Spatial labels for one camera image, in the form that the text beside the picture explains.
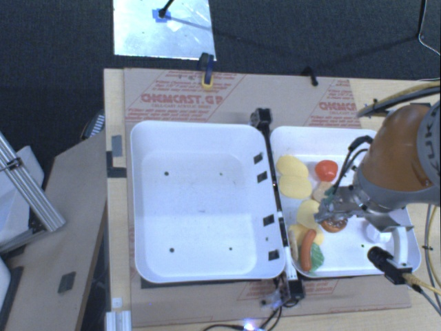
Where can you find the white plastic tray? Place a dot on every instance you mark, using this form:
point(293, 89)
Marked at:
point(200, 202)
point(348, 253)

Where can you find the beige biscuit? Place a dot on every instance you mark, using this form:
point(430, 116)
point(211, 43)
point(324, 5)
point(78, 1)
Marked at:
point(294, 245)

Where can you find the brown cardboard board red print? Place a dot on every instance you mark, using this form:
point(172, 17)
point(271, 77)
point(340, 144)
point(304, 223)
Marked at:
point(224, 95)

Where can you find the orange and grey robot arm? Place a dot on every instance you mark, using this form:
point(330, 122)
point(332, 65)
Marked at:
point(396, 150)

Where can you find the red tomato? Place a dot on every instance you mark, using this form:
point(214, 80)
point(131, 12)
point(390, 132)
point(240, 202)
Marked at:
point(326, 170)

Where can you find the green lettuce leaf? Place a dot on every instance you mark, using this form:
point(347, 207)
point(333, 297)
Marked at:
point(317, 258)

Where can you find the black cylinder on white bracket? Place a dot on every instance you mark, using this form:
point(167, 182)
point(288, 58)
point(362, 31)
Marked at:
point(387, 262)

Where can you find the orange sausage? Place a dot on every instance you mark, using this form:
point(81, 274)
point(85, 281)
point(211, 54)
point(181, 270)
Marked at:
point(307, 250)

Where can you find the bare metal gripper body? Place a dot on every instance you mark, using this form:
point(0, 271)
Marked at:
point(344, 203)

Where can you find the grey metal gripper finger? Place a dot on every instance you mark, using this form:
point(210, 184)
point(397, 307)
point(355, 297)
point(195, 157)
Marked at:
point(323, 218)
point(325, 206)

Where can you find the brown doughnut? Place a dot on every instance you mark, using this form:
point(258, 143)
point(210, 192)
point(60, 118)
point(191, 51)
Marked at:
point(334, 226)

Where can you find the beige bread piece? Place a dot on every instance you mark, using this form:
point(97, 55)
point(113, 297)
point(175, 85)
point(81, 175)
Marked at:
point(320, 191)

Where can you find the thin black and white rod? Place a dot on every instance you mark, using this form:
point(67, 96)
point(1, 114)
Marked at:
point(275, 188)

